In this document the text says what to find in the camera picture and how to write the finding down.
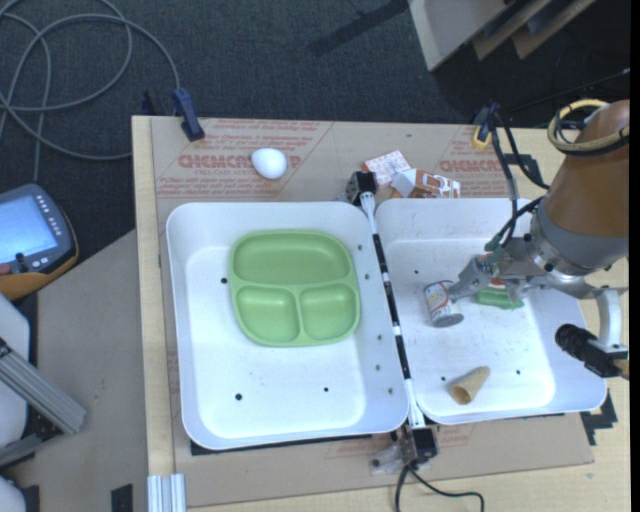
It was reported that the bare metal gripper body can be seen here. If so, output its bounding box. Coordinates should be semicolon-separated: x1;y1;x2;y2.
487;238;604;301

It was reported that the green toy vegetable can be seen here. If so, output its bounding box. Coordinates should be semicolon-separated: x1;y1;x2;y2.
473;288;526;312

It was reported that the small white and yellow can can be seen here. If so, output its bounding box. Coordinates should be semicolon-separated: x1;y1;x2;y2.
423;280;465;329

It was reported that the white plastic tray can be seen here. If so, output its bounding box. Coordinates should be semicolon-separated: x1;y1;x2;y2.
373;196;610;427
165;200;412;452

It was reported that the thin black and white rod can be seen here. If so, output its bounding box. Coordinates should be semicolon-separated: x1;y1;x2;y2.
360;191;426;429

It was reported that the tan ice cream cone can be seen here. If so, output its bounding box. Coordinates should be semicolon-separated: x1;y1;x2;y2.
449;365;491;405

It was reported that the orange and white carton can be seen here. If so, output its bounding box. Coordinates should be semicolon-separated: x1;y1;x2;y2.
389;167;462;200

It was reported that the orange and white packet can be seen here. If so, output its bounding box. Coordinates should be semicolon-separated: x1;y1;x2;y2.
363;149;413;187

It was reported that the green divided plate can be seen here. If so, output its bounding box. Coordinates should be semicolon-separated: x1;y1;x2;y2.
227;229;362;348

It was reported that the white egg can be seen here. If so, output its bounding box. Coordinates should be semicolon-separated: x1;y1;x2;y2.
250;147;289;180

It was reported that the brown cardboard board red print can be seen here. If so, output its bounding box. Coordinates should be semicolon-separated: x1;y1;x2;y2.
149;116;597;509

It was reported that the black cylinder on white bracket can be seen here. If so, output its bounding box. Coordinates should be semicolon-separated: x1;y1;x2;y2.
553;287;630;379

